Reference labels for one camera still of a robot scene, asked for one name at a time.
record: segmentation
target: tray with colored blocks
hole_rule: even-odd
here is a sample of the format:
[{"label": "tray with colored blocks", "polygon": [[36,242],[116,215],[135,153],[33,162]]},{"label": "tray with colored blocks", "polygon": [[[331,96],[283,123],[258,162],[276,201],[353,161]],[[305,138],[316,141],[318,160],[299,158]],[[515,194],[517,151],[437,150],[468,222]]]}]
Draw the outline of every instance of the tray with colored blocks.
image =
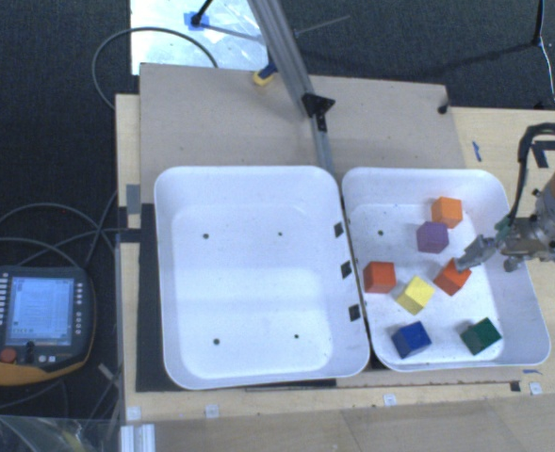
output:
[{"label": "tray with colored blocks", "polygon": [[470,169],[353,169],[342,183],[371,345],[398,371],[537,364],[549,338],[528,270],[453,258],[509,212]]}]

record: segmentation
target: black clamp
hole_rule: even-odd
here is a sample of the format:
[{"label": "black clamp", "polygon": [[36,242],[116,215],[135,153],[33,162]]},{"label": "black clamp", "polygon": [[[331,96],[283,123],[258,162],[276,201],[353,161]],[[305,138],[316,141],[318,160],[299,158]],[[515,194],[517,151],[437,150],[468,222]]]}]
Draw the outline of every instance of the black clamp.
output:
[{"label": "black clamp", "polygon": [[306,109],[308,117],[314,117],[317,121],[317,128],[319,131],[327,132],[325,114],[327,114],[327,111],[335,104],[335,100],[307,92],[302,96],[302,103],[304,104],[304,109]]}]

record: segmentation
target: green cube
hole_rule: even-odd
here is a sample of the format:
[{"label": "green cube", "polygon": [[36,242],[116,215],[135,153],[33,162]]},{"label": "green cube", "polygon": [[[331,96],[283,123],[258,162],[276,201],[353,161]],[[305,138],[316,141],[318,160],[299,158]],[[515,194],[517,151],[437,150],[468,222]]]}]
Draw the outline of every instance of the green cube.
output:
[{"label": "green cube", "polygon": [[477,355],[501,339],[500,333],[488,318],[469,327],[461,334],[461,337],[472,355]]}]

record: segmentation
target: yellow cube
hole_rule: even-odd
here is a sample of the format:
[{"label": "yellow cube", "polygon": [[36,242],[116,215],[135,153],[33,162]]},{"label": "yellow cube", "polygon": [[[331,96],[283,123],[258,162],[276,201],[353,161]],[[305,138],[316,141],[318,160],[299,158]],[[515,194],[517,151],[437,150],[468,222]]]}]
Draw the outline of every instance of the yellow cube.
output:
[{"label": "yellow cube", "polygon": [[411,315],[417,315],[430,301],[434,288],[418,276],[407,284],[402,294],[397,298],[397,303]]}]

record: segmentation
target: black floor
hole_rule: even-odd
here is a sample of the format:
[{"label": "black floor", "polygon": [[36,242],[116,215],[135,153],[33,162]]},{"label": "black floor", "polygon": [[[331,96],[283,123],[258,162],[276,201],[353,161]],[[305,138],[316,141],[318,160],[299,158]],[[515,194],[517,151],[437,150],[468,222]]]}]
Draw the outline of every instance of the black floor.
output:
[{"label": "black floor", "polygon": [[[453,105],[552,106],[547,65],[531,46],[538,0],[283,0],[294,28],[350,15],[304,34],[309,72],[445,84]],[[95,93],[90,60],[108,35],[129,26],[129,0],[0,0],[0,217],[32,202],[59,202],[98,220],[116,187],[113,116]],[[555,0],[544,39],[555,76]],[[128,39],[104,52],[108,93],[137,90]],[[112,211],[106,223],[116,225]],[[57,242],[92,229],[57,209],[10,218],[0,236]],[[83,263],[89,242],[66,250]],[[0,244],[0,265],[35,247]],[[43,265],[63,264],[48,256]],[[107,417],[116,391],[99,371],[118,370],[114,263],[100,246],[90,269],[99,321],[88,365],[46,393],[2,413]],[[49,385],[0,389],[0,404]]]}]

